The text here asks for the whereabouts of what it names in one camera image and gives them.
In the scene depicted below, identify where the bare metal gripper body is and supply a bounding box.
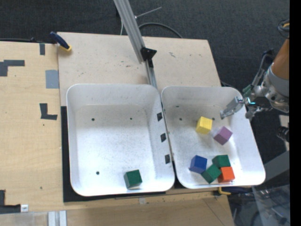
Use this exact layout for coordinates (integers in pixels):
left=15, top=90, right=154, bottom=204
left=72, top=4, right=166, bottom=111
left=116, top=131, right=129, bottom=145
left=243, top=79, right=290, bottom=114

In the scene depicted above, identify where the purple cube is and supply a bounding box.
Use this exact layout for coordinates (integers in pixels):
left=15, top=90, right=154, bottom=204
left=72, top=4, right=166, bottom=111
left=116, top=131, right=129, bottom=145
left=213, top=126, right=233, bottom=146

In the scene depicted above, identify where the yellow cube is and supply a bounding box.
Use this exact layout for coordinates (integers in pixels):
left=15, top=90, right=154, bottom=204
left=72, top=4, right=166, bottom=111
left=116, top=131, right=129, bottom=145
left=195, top=116, right=213, bottom=135

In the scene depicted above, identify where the white plastic tray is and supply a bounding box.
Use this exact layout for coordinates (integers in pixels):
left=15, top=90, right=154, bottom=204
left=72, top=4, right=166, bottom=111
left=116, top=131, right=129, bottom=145
left=160, top=85, right=267, bottom=190
left=66, top=83, right=176, bottom=197

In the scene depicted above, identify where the green cube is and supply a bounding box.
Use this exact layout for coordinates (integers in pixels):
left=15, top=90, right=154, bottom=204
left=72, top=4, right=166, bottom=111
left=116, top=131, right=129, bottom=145
left=212, top=154, right=231, bottom=169
left=123, top=169, right=143, bottom=190
left=201, top=164, right=222, bottom=185

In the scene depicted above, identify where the orange cube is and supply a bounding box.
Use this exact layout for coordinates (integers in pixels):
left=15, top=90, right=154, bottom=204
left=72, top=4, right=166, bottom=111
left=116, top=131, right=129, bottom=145
left=217, top=166, right=236, bottom=184

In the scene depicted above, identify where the blue cube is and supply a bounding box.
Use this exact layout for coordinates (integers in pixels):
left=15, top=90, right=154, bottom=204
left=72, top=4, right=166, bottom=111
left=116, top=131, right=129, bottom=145
left=189, top=155, right=208, bottom=175

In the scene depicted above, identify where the pale wood board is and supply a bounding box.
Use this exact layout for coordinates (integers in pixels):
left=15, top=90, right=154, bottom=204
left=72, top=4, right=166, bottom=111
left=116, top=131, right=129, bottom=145
left=57, top=31, right=253, bottom=207

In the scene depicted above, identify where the black cylinder on white bracket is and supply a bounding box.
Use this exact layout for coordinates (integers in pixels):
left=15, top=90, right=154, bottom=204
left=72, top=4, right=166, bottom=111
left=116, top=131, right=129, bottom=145
left=276, top=116, right=290, bottom=143

